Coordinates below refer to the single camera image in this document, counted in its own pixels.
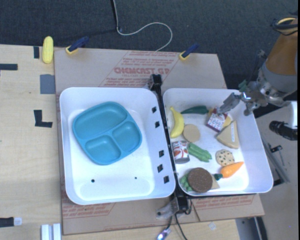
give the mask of white plastic tray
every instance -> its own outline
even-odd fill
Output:
[[[237,90],[230,89],[196,89],[196,88],[172,88],[163,94],[163,103],[167,118],[169,132],[174,125],[173,114],[170,107],[176,111],[183,111],[190,107],[205,105],[208,109],[221,106],[223,101],[232,93],[239,94]],[[212,155],[210,162],[202,162],[190,155],[190,161],[183,164],[175,164],[178,178],[180,179],[190,169],[202,167],[211,174],[218,173],[221,166],[216,162],[215,154],[218,150],[227,149],[234,155],[235,161],[244,161],[244,165],[229,178],[218,181],[220,188],[211,189],[206,193],[187,192],[191,196],[218,196],[268,192],[273,186],[273,177],[267,160],[267,156],[261,141],[260,133],[253,114],[244,115],[246,106],[240,102],[234,109],[228,112],[232,120],[237,122],[240,148],[233,149],[221,144],[217,139],[217,132],[206,126],[207,114],[183,114],[185,124],[194,124],[199,128],[201,138],[195,144]],[[170,141],[184,140],[183,136],[171,138]]]
[[[60,95],[65,190],[79,205],[164,198],[176,181],[157,97],[145,88],[71,87]],[[140,147],[123,159],[98,165],[72,131],[74,118],[101,103],[121,104],[142,134]]]

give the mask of blue clamp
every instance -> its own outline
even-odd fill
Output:
[[[189,54],[193,53],[198,47],[199,45],[197,43],[191,45],[187,50],[179,54],[179,59],[185,61],[188,58]]]
[[[65,51],[67,54],[74,54],[78,51],[78,48],[85,47],[86,44],[89,42],[89,37],[84,36],[80,38],[79,40],[75,41],[72,45],[65,48]]]

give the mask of toy cheese slice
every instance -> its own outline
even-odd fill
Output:
[[[216,136],[216,139],[229,148],[238,149],[240,144],[237,131],[237,122],[232,121]]]

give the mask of white cable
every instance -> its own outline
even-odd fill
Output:
[[[166,46],[168,46],[171,43],[172,38],[173,38],[172,30],[171,30],[171,28],[167,24],[164,24],[162,22],[152,22],[152,23],[149,23],[149,24],[143,26],[142,28],[140,28],[139,30],[137,30],[135,32],[132,32],[132,33],[121,33],[120,30],[119,30],[119,21],[118,21],[116,1],[115,0],[112,0],[112,1],[113,1],[114,12],[115,12],[115,19],[116,19],[116,31],[118,32],[118,34],[120,34],[121,36],[132,36],[134,34],[139,33],[140,31],[142,31],[143,29],[145,29],[146,27],[149,27],[151,25],[155,25],[155,24],[157,24],[157,25],[163,25],[166,28],[168,28],[168,30],[170,31],[170,40],[164,46],[162,46],[161,48],[157,49],[156,52],[162,50],[163,48],[165,48]]]

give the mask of wooden table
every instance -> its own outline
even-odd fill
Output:
[[[22,225],[0,228],[0,239],[40,239],[43,224],[62,223],[55,94],[41,94],[40,75],[54,75],[54,64],[34,58],[32,46],[0,45],[0,218],[20,217]],[[36,127],[34,110],[52,127]],[[182,224],[186,237],[239,240],[234,219]],[[156,239],[164,227],[62,236],[64,240]],[[171,226],[168,239],[183,239]]]

